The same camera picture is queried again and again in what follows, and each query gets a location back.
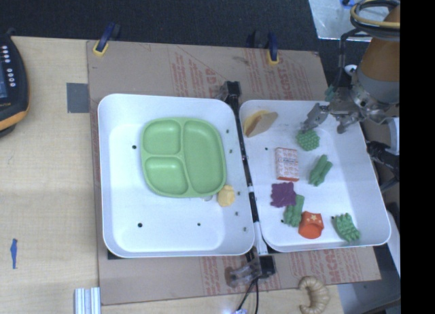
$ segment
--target cardboard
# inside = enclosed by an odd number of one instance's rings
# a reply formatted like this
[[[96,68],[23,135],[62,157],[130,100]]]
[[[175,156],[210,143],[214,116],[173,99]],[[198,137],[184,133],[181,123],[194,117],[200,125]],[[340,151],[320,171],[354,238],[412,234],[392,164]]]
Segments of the cardboard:
[[[87,42],[94,194],[101,302],[103,305],[243,293],[225,272],[246,264],[245,256],[119,259],[102,235],[97,106],[111,93],[214,98],[225,81],[239,81],[241,103],[250,99],[323,100],[327,87],[315,52],[279,51],[269,65],[266,50],[110,42],[102,57]],[[273,254],[277,272],[260,291],[298,287],[305,275],[325,284],[380,279],[372,247]]]

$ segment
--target green plate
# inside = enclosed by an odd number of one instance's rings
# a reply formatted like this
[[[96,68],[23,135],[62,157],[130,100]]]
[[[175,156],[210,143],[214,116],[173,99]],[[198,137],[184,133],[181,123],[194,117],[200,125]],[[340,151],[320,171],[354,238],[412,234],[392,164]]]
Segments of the green plate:
[[[220,134],[196,118],[148,122],[141,134],[141,160],[148,186],[161,196],[211,196],[226,181]]]

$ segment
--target green textured ball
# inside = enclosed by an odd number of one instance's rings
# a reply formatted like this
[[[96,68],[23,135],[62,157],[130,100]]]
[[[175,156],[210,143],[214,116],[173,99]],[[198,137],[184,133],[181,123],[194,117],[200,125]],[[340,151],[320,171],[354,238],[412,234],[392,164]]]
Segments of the green textured ball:
[[[305,133],[300,130],[296,136],[296,140],[298,141],[299,146],[305,151],[314,150],[320,145],[320,137],[313,129],[310,129]]]

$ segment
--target yellow clamp pad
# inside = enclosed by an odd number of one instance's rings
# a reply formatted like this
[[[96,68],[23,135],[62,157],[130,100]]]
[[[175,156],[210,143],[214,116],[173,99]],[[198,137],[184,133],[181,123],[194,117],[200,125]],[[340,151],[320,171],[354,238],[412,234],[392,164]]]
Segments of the yellow clamp pad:
[[[277,60],[272,60],[271,51],[270,50],[266,51],[266,59],[267,59],[267,63],[269,65],[276,65],[276,64],[279,63],[279,55],[277,54]]]
[[[94,48],[92,49],[92,51],[94,52],[94,54],[95,54],[96,56],[103,56],[103,55],[106,53],[106,51],[107,51],[107,49],[108,49],[108,47],[109,47],[109,44],[106,42],[106,44],[105,44],[103,50],[102,50],[101,52],[99,52],[99,51],[97,50],[97,46],[98,46],[99,43],[100,43],[100,40],[98,40],[98,41],[95,43]]]

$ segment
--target wooden table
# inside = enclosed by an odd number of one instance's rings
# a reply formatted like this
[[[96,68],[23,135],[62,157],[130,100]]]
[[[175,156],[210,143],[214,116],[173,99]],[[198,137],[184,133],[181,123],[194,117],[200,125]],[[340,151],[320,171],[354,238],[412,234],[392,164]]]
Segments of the wooden table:
[[[31,108],[0,138],[0,313],[74,312],[74,289],[99,286],[89,114],[67,111],[67,84],[88,83],[86,41],[13,37]],[[10,247],[18,252],[13,269]],[[325,314],[343,313],[328,286]],[[243,295],[102,307],[102,313],[233,313]],[[244,307],[254,312],[251,294]],[[259,313],[300,313],[306,292],[260,292]]]

